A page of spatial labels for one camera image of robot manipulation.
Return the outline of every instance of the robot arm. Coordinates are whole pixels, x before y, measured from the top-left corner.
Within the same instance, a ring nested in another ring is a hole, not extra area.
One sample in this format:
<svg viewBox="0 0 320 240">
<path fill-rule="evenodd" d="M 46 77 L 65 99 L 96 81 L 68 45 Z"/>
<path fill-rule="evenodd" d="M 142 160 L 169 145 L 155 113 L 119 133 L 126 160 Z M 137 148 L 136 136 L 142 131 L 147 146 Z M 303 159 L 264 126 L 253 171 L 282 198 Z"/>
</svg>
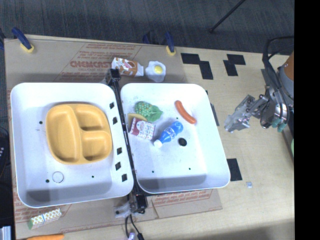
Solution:
<svg viewBox="0 0 320 240">
<path fill-rule="evenodd" d="M 224 122 L 224 128 L 228 132 L 249 128 L 251 116 L 260 119 L 260 124 L 265 129 L 272 126 L 277 128 L 278 132 L 282 132 L 286 127 L 290 112 L 294 111 L 294 52 L 276 73 L 269 62 L 273 55 L 268 55 L 268 47 L 271 42 L 278 39 L 267 42 L 262 56 L 265 67 L 265 94 L 261 94 L 257 100 L 251 95 L 244 98 Z"/>
</svg>

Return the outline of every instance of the gray carpet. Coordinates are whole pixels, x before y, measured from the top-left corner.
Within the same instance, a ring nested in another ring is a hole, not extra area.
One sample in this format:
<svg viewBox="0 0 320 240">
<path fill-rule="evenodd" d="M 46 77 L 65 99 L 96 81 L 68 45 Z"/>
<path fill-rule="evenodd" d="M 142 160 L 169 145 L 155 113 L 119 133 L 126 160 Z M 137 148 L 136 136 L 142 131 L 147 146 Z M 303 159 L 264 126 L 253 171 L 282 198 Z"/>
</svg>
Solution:
<svg viewBox="0 0 320 240">
<path fill-rule="evenodd" d="M 7 38 L 17 27 L 26 34 L 133 43 L 150 31 L 161 43 L 170 31 L 176 46 L 255 53 L 268 39 L 294 35 L 295 0 L 247 0 L 209 33 L 239 1 L 0 0 L 0 28 Z M 0 126 L 7 129 L 6 99 L 0 51 Z"/>
</svg>

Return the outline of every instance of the black strip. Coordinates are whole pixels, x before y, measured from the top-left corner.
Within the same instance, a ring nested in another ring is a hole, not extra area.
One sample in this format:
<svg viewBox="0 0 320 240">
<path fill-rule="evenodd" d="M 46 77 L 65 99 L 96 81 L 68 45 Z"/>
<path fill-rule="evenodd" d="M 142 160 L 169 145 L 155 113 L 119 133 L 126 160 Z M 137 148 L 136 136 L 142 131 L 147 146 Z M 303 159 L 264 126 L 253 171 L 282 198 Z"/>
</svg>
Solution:
<svg viewBox="0 0 320 240">
<path fill-rule="evenodd" d="M 235 65 L 246 65 L 245 58 L 243 55 L 238 55 L 238 54 L 227 54 L 226 55 L 228 58 L 228 61 L 231 64 Z"/>
<path fill-rule="evenodd" d="M 229 60 L 224 60 L 223 63 L 224 63 L 226 73 L 228 74 L 229 77 L 238 76 L 238 72 L 237 72 L 236 66 L 234 64 L 230 63 Z"/>
<path fill-rule="evenodd" d="M 212 110 L 212 113 L 213 113 L 213 116 L 214 116 L 214 120 L 215 120 L 215 124 L 216 126 L 220 126 L 219 125 L 219 121 L 218 121 L 218 117 L 217 117 L 217 114 L 216 114 L 216 111 L 215 111 L 215 107 L 212 103 L 210 103 L 211 105 L 211 110 Z"/>
<path fill-rule="evenodd" d="M 194 65 L 200 64 L 200 58 L 198 54 L 181 53 L 181 58 L 182 58 L 183 64 L 194 64 Z"/>
<path fill-rule="evenodd" d="M 209 61 L 200 61 L 200 71 L 203 79 L 213 80 L 211 67 Z"/>
<path fill-rule="evenodd" d="M 237 159 L 232 158 L 232 159 L 227 159 L 226 161 L 230 169 L 230 175 L 231 175 L 230 181 L 231 182 L 242 181 L 242 176 L 240 173 Z"/>
</svg>

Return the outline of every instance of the white tray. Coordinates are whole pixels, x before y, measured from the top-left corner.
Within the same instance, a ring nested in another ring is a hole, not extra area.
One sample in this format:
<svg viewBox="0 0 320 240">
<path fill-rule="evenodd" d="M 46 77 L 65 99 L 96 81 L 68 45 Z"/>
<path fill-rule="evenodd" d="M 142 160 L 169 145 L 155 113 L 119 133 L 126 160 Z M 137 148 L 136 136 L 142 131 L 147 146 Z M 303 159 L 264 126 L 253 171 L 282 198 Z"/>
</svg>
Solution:
<svg viewBox="0 0 320 240">
<path fill-rule="evenodd" d="M 153 140 L 128 134 L 137 182 L 144 191 L 151 194 L 192 191 L 221 188 L 229 183 L 226 156 L 208 95 L 202 87 L 184 83 L 129 83 L 120 95 L 126 120 L 128 113 L 134 113 L 138 101 L 156 105 L 164 112 L 154 122 Z M 176 100 L 197 119 L 195 125 L 179 115 L 174 106 Z M 106 114 L 112 135 L 112 151 L 107 158 L 80 165 L 54 159 L 47 142 L 46 115 L 52 107 L 65 103 L 91 104 Z M 123 197 L 133 189 L 116 97 L 107 85 L 21 83 L 11 91 L 11 113 L 17 193 L 25 205 L 40 208 Z M 183 124 L 183 132 L 160 149 L 154 147 L 153 141 L 175 120 Z M 179 138 L 186 140 L 186 146 L 178 143 Z"/>
<path fill-rule="evenodd" d="M 129 83 L 120 92 L 123 112 L 128 125 L 128 113 L 135 104 L 144 101 L 163 111 L 154 122 L 152 141 L 129 134 L 134 169 L 140 187 L 151 194 L 221 188 L 230 181 L 230 171 L 217 125 L 206 91 L 196 84 Z M 175 108 L 180 100 L 196 124 L 184 120 Z M 153 141 L 174 121 L 183 124 L 183 131 L 161 148 Z M 184 138 L 186 145 L 179 144 Z"/>
<path fill-rule="evenodd" d="M 91 104 L 106 114 L 113 142 L 106 159 L 82 165 L 54 159 L 47 143 L 46 115 L 63 103 Z M 132 190 L 134 180 L 116 97 L 107 85 L 21 83 L 11 91 L 11 113 L 17 193 L 25 205 L 40 208 L 116 198 Z M 56 183 L 62 176 L 63 181 Z"/>
</svg>

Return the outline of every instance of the metal bracket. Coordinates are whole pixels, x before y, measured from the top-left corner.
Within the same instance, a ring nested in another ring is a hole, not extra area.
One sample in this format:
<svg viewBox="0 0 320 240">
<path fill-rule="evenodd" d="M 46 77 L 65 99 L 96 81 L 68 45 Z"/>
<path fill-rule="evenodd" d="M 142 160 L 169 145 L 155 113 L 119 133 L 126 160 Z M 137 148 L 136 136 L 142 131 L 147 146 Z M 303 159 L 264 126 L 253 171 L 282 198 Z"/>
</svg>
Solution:
<svg viewBox="0 0 320 240">
<path fill-rule="evenodd" d="M 130 166 L 131 166 L 131 171 L 132 171 L 133 181 L 134 181 L 133 189 L 131 193 L 128 195 L 128 202 L 126 202 L 122 206 L 114 208 L 114 213 L 116 218 L 119 218 L 119 217 L 125 218 L 129 216 L 131 213 L 135 213 L 135 212 L 143 213 L 144 210 L 148 207 L 148 201 L 144 192 L 139 187 L 137 176 L 135 173 L 135 166 L 134 166 L 134 161 L 131 153 L 128 131 L 126 127 L 125 114 L 124 114 L 121 97 L 120 97 L 120 90 L 119 90 L 119 83 L 118 83 L 120 79 L 121 79 L 121 76 L 118 69 L 110 68 L 105 76 L 105 82 L 109 87 L 113 89 L 115 94 L 115 99 L 116 99 L 116 103 L 119 110 L 123 135 L 125 139 L 126 149 L 129 155 L 129 161 L 130 161 Z"/>
<path fill-rule="evenodd" d="M 250 117 L 260 118 L 261 111 L 265 108 L 267 102 L 268 98 L 262 94 L 258 100 L 255 100 L 251 95 L 247 95 L 235 108 L 234 113 L 227 116 L 224 121 L 224 128 L 231 133 L 234 130 L 240 131 L 249 128 Z"/>
</svg>

